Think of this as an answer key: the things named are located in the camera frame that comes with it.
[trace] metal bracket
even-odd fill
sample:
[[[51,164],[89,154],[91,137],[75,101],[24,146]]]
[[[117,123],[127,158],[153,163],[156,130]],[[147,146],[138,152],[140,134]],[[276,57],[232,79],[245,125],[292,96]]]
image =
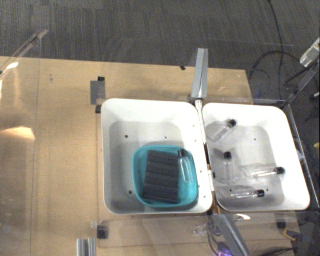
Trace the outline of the metal bracket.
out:
[[[96,238],[107,239],[109,237],[109,225],[106,220],[104,220],[100,225],[96,227]]]
[[[90,103],[98,105],[98,99],[106,98],[106,82],[103,76],[98,76],[97,81],[90,81]]]
[[[2,66],[0,66],[0,78],[4,80],[6,72],[14,69],[19,65],[20,60],[25,54],[32,49],[39,40],[48,32],[46,29],[37,30],[29,39],[11,56]]]
[[[320,52],[320,37],[311,45],[311,47],[306,50],[306,52],[301,56],[300,63],[305,67],[308,67],[314,60],[319,57]]]
[[[241,237],[234,220],[230,215],[216,214],[212,215],[214,223],[219,228],[225,241],[235,256],[248,256],[250,251]]]
[[[310,68],[310,70],[305,74],[305,76],[296,86],[296,89],[294,90],[294,92],[282,104],[282,106],[280,107],[281,109],[283,109],[286,105],[290,104],[297,97],[297,95],[307,86],[307,84],[314,77],[314,75],[317,72],[319,72],[319,66],[320,66],[320,60],[318,58],[317,61],[314,63],[314,65]]]
[[[208,49],[198,48],[192,83],[191,98],[204,99],[207,96]]]
[[[96,239],[94,237],[76,240],[76,255],[77,256],[97,256],[96,254]]]

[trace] metal bar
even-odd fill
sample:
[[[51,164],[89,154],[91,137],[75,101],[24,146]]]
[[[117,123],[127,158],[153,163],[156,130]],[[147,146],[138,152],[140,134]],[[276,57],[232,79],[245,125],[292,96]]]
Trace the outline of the metal bar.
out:
[[[77,256],[96,256],[96,239],[78,238],[76,240],[76,255]]]
[[[203,99],[207,96],[208,49],[198,48],[195,62],[191,97]]]
[[[88,256],[96,256],[96,239],[91,237],[88,239]]]
[[[201,135],[202,135],[202,142],[203,142],[203,146],[204,146],[204,150],[207,151],[207,140],[206,140],[206,132],[205,132],[205,124],[204,124],[204,117],[202,115],[202,100],[201,99],[196,99],[194,101],[194,105],[195,108],[198,112],[198,117],[199,117],[199,123],[200,123],[200,129],[201,129]],[[210,188],[211,191],[214,191],[214,177],[213,177],[213,173],[211,170],[211,167],[209,165],[209,162],[207,162],[208,164],[208,178],[209,178],[209,182],[210,182]]]
[[[12,68],[16,68],[19,65],[21,58],[33,48],[36,43],[42,39],[48,32],[46,29],[36,31],[29,39],[0,67],[0,78],[4,79],[6,72]]]
[[[233,255],[249,256],[250,251],[236,225],[234,224],[232,217],[224,214],[216,214],[212,215],[212,218],[229,245]]]
[[[76,240],[76,255],[86,256],[86,240],[83,238],[78,238]]]
[[[290,104],[286,105],[283,111],[290,124],[290,130],[292,132],[292,135],[297,138],[296,146],[298,147],[299,152],[303,155],[303,159],[301,161],[301,167],[306,172],[306,176],[304,177],[304,179],[306,181],[306,184],[310,193],[310,197],[311,197],[309,208],[311,207],[312,211],[318,211],[320,208],[320,199],[319,199],[319,194],[317,193],[317,191],[319,191],[319,186],[315,180],[312,180],[311,171],[307,163],[306,154],[305,154],[303,145],[301,143],[301,138],[296,126],[295,118],[292,113]]]
[[[288,97],[288,99],[285,100],[285,102],[281,106],[281,109],[283,109],[286,105],[290,104],[297,97],[298,93],[301,92],[307,86],[309,81],[314,77],[314,75],[318,71],[319,71],[319,59],[313,65],[313,67],[310,68],[310,70],[306,73],[303,79],[299,82],[294,92]]]

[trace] black cap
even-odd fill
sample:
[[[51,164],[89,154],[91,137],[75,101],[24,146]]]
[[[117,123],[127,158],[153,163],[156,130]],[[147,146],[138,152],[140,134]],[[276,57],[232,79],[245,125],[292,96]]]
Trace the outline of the black cap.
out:
[[[276,167],[275,168],[276,174],[283,174],[285,172],[285,168],[283,167]]]
[[[232,158],[231,152],[230,151],[224,152],[223,153],[223,158],[224,159],[231,159]]]
[[[265,191],[263,189],[258,189],[256,192],[258,193],[258,198],[263,198],[265,196]]]
[[[236,122],[236,120],[231,119],[231,120],[228,122],[228,124],[230,124],[232,127],[235,127],[236,124],[237,124],[237,122]]]
[[[183,158],[187,155],[187,151],[185,149],[178,150],[178,155],[180,158]]]

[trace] white bin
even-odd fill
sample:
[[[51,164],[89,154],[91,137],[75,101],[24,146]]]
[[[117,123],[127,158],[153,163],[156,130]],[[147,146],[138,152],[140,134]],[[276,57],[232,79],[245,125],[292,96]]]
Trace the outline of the white bin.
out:
[[[214,150],[231,151],[241,164],[254,161],[273,163],[286,169],[257,203],[232,203],[218,197],[230,211],[303,210],[310,197],[285,114],[275,107],[209,103],[203,107],[206,134],[216,124],[236,119],[237,126],[222,143],[208,142],[212,169],[219,172],[221,161]],[[109,99],[101,108],[103,142],[103,185],[106,207],[115,214],[203,213],[212,205],[212,193],[197,110],[187,102]],[[132,155],[146,145],[176,145],[194,159],[198,198],[182,208],[160,209],[144,206],[134,192]],[[219,183],[214,183],[219,195]]]

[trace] gray carpet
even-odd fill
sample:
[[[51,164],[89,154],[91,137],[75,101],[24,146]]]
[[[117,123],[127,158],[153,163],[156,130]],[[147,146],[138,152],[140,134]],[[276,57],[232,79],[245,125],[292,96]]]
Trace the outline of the gray carpet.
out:
[[[44,58],[245,69],[255,98],[285,99],[303,76],[300,58],[319,37],[319,0],[0,0],[0,55],[10,56],[36,30],[48,29]],[[319,74],[293,103],[309,144],[319,141]]]

